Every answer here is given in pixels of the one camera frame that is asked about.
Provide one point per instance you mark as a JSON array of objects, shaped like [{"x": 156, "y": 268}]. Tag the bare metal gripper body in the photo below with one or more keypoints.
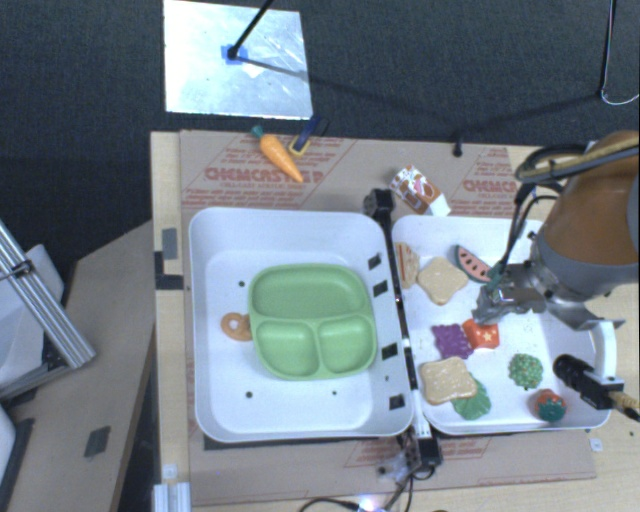
[{"x": 530, "y": 287}]

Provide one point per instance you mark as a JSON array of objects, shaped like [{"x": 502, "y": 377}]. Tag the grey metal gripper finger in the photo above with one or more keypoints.
[
  {"x": 505, "y": 309},
  {"x": 484, "y": 309}
]

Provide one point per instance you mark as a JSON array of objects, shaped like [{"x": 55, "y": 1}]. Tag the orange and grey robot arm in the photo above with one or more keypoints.
[{"x": 585, "y": 210}]

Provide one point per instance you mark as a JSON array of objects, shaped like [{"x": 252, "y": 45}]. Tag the red cube with yellow star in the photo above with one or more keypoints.
[{"x": 484, "y": 336}]

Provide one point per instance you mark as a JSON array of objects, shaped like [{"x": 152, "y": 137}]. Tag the red watermelon slice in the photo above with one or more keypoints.
[{"x": 472, "y": 265}]

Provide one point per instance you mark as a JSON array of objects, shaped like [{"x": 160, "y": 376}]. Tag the purple grapes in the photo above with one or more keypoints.
[{"x": 451, "y": 342}]

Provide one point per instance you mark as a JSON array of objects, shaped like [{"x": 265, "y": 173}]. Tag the tan bread slice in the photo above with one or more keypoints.
[
  {"x": 446, "y": 381},
  {"x": 442, "y": 281}
]

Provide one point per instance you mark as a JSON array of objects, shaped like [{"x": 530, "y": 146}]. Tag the white plastic tray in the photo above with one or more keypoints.
[
  {"x": 500, "y": 372},
  {"x": 225, "y": 390}
]

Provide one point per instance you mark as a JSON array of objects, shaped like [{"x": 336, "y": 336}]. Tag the green broccoli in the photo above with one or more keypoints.
[{"x": 526, "y": 371}]

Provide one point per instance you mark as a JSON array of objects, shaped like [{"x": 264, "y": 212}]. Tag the thin black and white rod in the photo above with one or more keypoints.
[{"x": 403, "y": 325}]

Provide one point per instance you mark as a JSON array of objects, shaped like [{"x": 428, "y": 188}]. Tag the tan pizza slice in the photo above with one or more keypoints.
[{"x": 406, "y": 265}]

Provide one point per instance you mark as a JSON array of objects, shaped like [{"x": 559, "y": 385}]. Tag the green lettuce leaf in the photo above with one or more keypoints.
[{"x": 475, "y": 406}]

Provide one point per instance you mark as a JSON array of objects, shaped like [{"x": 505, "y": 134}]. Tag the red and green strawberry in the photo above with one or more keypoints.
[{"x": 549, "y": 406}]

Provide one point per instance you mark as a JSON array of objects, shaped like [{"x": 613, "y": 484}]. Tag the white and brown carton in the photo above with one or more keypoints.
[{"x": 417, "y": 190}]

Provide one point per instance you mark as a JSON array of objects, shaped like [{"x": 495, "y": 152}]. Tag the green divided plate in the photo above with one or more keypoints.
[{"x": 310, "y": 305}]

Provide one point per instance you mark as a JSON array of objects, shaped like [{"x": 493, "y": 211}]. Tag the brown cardboard board red print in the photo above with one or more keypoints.
[{"x": 330, "y": 170}]

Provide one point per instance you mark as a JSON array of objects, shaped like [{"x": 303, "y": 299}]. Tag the orange pretzel biscuit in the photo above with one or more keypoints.
[{"x": 234, "y": 330}]

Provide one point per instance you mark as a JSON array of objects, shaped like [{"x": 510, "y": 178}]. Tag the orange carrot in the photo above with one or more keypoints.
[{"x": 280, "y": 156}]

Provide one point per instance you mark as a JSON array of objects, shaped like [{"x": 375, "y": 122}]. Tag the black cylinder on white bracket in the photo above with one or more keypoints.
[{"x": 580, "y": 377}]

